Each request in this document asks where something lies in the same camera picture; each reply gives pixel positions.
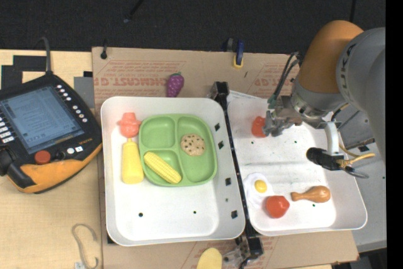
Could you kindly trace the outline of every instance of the yellow oval object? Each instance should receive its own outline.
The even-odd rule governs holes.
[[[267,184],[263,180],[255,181],[254,187],[259,193],[264,193],[267,190]]]

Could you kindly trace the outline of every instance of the green divided plate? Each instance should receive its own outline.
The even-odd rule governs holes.
[[[205,141],[205,152],[190,156],[181,148],[182,136],[197,134]],[[142,121],[139,130],[140,158],[144,174],[161,186],[192,186],[210,181],[217,172],[217,155],[212,133],[199,117],[187,114],[154,115]],[[144,163],[151,151],[170,164],[182,177],[178,184],[168,183]]]

